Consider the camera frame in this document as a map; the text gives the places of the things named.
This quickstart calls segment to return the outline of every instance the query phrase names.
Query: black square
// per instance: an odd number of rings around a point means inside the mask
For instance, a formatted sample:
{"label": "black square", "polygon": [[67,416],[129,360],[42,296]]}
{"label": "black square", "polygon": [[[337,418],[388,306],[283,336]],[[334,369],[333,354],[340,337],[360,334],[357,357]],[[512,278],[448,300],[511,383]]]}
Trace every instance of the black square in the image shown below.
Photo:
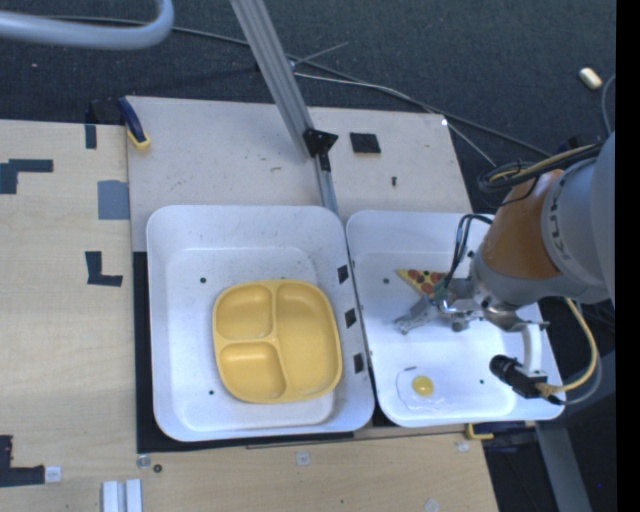
{"label": "black square", "polygon": [[378,137],[373,133],[350,133],[354,153],[381,153]]}
{"label": "black square", "polygon": [[349,279],[349,267],[347,267],[346,265],[342,265],[338,269],[338,281],[340,281],[340,284],[342,284],[347,279]]}
{"label": "black square", "polygon": [[344,321],[347,324],[347,329],[356,323],[356,310],[350,309],[344,314]]}

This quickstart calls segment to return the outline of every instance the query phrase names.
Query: wooden table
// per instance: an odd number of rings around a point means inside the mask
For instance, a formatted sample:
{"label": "wooden table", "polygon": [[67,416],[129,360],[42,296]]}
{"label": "wooden table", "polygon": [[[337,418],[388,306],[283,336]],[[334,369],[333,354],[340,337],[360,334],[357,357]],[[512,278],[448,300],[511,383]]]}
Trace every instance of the wooden table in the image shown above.
{"label": "wooden table", "polygon": [[[140,479],[149,511],[497,511],[480,441],[455,428],[152,453],[161,471],[139,468],[131,228],[97,201],[98,182],[128,180],[126,137],[97,126],[86,142],[80,124],[0,121],[0,163],[54,162],[0,194],[0,435],[12,467],[62,468],[59,483],[0,488],[0,510],[99,510],[102,482]],[[87,284],[87,251],[122,285]]]}

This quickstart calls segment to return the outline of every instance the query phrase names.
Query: white pipe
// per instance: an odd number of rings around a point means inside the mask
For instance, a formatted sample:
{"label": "white pipe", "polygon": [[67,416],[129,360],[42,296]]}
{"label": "white pipe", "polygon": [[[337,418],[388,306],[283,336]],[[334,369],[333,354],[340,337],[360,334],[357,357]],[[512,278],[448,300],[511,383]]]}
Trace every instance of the white pipe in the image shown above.
{"label": "white pipe", "polygon": [[156,0],[157,16],[147,25],[114,28],[0,11],[0,38],[93,50],[139,50],[162,42],[173,28],[171,0]]}
{"label": "white pipe", "polygon": [[524,372],[526,375],[533,374],[542,365],[542,335],[538,324],[529,324],[522,331],[522,341],[524,342]]}

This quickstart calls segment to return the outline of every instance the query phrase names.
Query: white sink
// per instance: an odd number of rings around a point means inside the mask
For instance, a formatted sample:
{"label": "white sink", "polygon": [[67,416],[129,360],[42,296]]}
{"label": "white sink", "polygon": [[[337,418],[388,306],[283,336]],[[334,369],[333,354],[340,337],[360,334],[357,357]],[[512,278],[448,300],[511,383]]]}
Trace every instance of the white sink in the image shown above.
{"label": "white sink", "polygon": [[[147,225],[154,414],[179,441],[338,433],[373,413],[344,226],[318,206],[166,206]],[[212,309],[226,288],[300,279],[331,302],[343,373],[311,400],[259,404],[229,393],[218,373]]]}
{"label": "white sink", "polygon": [[[467,330],[456,333],[445,319],[437,318],[403,335],[393,323],[419,299],[396,269],[448,271],[460,217],[361,211],[347,223],[380,407],[390,420],[405,427],[552,419],[562,413],[562,407],[520,397],[489,370],[489,362],[498,354],[523,360],[520,334],[506,334],[487,321],[473,321]],[[471,225],[470,249],[478,247],[486,230],[484,223]],[[467,273],[468,259],[455,276],[466,277]],[[537,305],[519,313],[527,320],[541,320]],[[561,382],[544,332],[542,369],[549,382]],[[413,389],[417,376],[431,380],[431,394]]]}

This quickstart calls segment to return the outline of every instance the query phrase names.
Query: yellow divided plate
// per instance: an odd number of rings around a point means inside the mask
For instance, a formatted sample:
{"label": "yellow divided plate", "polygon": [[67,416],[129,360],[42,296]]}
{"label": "yellow divided plate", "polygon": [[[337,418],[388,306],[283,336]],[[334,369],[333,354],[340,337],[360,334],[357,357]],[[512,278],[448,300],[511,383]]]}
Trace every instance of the yellow divided plate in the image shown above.
{"label": "yellow divided plate", "polygon": [[342,374],[331,303],[306,281],[253,281],[224,290],[213,306],[213,344],[222,382],[246,402],[316,398]]}

